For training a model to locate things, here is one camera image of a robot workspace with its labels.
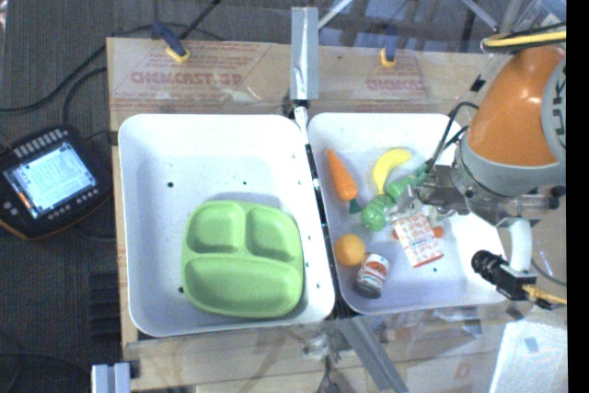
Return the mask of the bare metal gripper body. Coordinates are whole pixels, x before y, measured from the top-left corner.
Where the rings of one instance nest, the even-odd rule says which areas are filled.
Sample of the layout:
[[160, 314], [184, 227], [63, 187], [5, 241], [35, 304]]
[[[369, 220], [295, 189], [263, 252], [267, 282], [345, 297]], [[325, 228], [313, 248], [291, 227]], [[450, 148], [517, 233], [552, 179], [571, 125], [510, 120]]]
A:
[[450, 166], [434, 165], [428, 177], [417, 189], [419, 200], [432, 206], [443, 216], [469, 213], [464, 195], [456, 188], [451, 178]]

